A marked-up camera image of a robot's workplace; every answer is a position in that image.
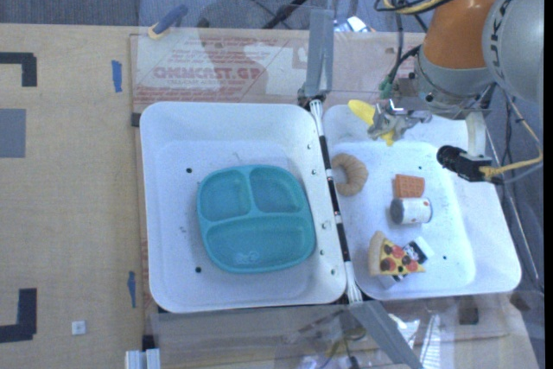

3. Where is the small white can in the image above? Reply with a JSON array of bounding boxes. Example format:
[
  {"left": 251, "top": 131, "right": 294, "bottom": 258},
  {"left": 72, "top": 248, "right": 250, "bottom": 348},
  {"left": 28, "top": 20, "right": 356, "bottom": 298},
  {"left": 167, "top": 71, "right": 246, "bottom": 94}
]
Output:
[{"left": 389, "top": 196, "right": 434, "bottom": 226}]

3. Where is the tan doughnut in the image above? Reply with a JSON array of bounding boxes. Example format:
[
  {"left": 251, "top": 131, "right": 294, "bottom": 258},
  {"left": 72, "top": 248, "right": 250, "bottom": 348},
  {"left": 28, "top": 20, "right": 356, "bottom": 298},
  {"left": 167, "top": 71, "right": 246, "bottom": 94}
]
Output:
[{"left": 330, "top": 152, "right": 370, "bottom": 198}]

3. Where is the black cylinder on white bracket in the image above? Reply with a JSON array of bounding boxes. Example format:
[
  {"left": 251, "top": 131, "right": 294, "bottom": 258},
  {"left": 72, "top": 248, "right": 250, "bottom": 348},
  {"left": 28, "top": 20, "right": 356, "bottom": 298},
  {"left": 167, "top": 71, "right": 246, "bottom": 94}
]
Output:
[{"left": 435, "top": 110, "right": 494, "bottom": 183}]

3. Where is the teal divided plate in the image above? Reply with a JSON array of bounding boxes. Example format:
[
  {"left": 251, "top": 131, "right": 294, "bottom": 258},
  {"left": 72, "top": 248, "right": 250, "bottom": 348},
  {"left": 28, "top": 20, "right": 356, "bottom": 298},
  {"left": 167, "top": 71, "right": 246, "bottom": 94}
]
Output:
[{"left": 196, "top": 163, "right": 318, "bottom": 275}]

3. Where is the brown cardboard board red print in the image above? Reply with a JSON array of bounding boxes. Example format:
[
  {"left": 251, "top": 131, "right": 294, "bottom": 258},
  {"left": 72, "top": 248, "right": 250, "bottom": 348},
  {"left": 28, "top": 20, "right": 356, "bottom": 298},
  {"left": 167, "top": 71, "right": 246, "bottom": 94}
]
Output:
[{"left": 129, "top": 31, "right": 533, "bottom": 362}]

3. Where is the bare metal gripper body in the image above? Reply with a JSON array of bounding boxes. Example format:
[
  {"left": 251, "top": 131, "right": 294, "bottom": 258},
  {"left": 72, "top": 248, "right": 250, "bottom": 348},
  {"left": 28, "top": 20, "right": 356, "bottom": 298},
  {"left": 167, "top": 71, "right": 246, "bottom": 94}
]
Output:
[{"left": 378, "top": 73, "right": 434, "bottom": 123}]

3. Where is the white plastic tray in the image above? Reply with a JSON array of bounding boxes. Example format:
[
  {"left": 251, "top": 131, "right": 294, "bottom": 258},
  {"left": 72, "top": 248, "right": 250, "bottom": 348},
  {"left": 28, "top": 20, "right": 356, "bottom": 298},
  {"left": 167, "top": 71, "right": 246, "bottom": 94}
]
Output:
[
  {"left": 321, "top": 102, "right": 523, "bottom": 302},
  {"left": 138, "top": 100, "right": 348, "bottom": 314}
]

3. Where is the pizza slice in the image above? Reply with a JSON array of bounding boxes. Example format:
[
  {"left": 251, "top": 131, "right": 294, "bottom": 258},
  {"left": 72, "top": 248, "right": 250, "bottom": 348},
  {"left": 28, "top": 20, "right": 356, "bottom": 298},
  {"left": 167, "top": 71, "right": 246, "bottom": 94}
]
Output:
[{"left": 367, "top": 230, "right": 427, "bottom": 277}]

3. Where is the yellow banana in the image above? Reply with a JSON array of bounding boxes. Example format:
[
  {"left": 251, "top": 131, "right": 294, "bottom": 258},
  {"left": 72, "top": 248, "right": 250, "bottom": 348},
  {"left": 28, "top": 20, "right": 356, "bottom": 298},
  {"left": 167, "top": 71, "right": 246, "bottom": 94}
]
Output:
[{"left": 347, "top": 99, "right": 397, "bottom": 148}]

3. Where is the black and white packet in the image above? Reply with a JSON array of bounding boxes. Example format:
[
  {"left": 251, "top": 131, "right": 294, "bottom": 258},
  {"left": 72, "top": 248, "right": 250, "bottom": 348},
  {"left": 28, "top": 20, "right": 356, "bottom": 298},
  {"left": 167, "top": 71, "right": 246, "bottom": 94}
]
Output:
[{"left": 377, "top": 236, "right": 435, "bottom": 290}]

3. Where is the orange waffle biscuit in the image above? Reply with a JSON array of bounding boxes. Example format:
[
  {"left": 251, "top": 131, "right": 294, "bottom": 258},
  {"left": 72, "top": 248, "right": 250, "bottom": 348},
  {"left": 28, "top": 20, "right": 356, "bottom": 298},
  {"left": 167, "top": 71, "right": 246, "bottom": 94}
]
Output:
[{"left": 392, "top": 173, "right": 426, "bottom": 200}]

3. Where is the thin black and white rod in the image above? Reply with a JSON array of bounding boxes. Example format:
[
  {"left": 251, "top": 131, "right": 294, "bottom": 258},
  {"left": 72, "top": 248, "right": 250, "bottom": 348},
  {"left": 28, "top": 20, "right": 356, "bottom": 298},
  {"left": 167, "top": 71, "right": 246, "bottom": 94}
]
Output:
[{"left": 308, "top": 98, "right": 363, "bottom": 304}]

